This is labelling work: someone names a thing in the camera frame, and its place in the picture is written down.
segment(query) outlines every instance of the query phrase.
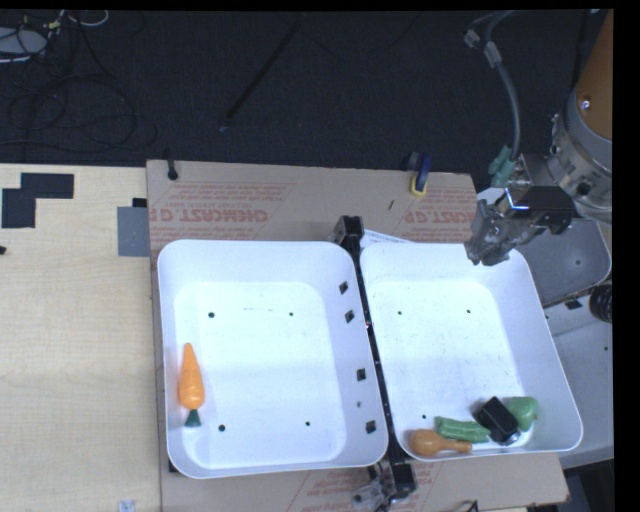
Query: teal connector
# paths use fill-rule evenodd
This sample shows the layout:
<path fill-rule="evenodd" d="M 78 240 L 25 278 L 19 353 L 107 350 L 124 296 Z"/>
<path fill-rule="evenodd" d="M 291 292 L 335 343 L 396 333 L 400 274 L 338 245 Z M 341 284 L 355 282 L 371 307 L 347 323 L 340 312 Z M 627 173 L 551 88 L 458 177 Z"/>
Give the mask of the teal connector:
<path fill-rule="evenodd" d="M 506 160 L 502 162 L 502 165 L 496 171 L 493 179 L 491 180 L 491 186 L 497 188 L 506 187 L 507 183 L 509 183 L 509 177 L 511 176 L 511 173 L 513 172 L 515 166 L 515 161 Z"/>
<path fill-rule="evenodd" d="M 491 162 L 491 164 L 489 164 L 489 174 L 493 175 L 498 172 L 500 167 L 502 167 L 502 164 L 504 164 L 507 158 L 509 158 L 510 154 L 511 149 L 509 149 L 508 146 L 502 146 L 502 149 L 500 150 L 500 153 L 498 153 L 498 156 L 494 159 L 493 162 Z"/>

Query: orange carrot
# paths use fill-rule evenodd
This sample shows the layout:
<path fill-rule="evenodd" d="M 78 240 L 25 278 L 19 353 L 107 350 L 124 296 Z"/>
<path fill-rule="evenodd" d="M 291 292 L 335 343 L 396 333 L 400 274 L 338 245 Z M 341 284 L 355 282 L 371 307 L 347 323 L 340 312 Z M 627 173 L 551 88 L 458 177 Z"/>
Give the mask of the orange carrot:
<path fill-rule="evenodd" d="M 178 396 L 180 403 L 189 410 L 198 409 L 204 403 L 202 375 L 191 343 L 184 346 Z"/>

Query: white tray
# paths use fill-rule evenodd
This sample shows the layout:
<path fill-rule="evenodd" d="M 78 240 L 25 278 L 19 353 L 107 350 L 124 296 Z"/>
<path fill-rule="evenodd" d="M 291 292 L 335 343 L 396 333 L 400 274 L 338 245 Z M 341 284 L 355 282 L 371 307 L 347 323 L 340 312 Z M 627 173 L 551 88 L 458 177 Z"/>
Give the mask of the white tray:
<path fill-rule="evenodd" d="M 393 424 L 422 460 L 571 450 L 582 422 L 524 257 L 474 266 L 462 244 L 377 243 L 365 248 L 367 290 Z M 408 437 L 436 416 L 473 420 L 492 396 L 533 396 L 538 418 L 504 447 L 421 458 Z"/>
<path fill-rule="evenodd" d="M 388 432 L 353 262 L 328 242 L 180 240 L 158 258 L 167 448 L 192 478 L 367 466 Z M 202 426 L 178 402 L 184 344 Z"/>

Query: cardboard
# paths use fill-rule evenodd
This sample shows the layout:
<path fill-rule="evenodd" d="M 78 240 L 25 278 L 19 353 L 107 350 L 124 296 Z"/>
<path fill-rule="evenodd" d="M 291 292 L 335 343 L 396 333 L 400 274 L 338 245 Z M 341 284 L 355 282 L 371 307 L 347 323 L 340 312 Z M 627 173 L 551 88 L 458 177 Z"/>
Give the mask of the cardboard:
<path fill-rule="evenodd" d="M 415 242 L 461 243 L 471 234 L 477 196 L 466 174 L 432 172 L 427 193 L 409 193 L 411 173 L 206 162 L 147 163 L 154 342 L 165 511 L 354 510 L 364 468 L 193 480 L 169 471 L 164 427 L 162 333 L 157 256 L 181 238 L 331 240 L 342 215 L 368 230 Z M 568 490 L 554 453 L 461 461 L 414 462 L 418 490 L 394 510 L 466 510 L 559 503 Z"/>

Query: yellow clip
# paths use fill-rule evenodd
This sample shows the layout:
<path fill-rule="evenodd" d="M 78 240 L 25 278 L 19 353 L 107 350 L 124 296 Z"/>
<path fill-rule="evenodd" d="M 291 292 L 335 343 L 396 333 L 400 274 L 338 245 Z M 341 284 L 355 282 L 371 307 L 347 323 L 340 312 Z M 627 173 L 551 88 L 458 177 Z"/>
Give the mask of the yellow clip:
<path fill-rule="evenodd" d="M 424 189 L 423 190 L 417 190 L 416 189 L 416 181 L 417 181 L 417 176 L 414 176 L 413 178 L 411 178 L 411 195 L 414 197 L 424 197 L 427 194 L 427 184 L 424 184 Z"/>

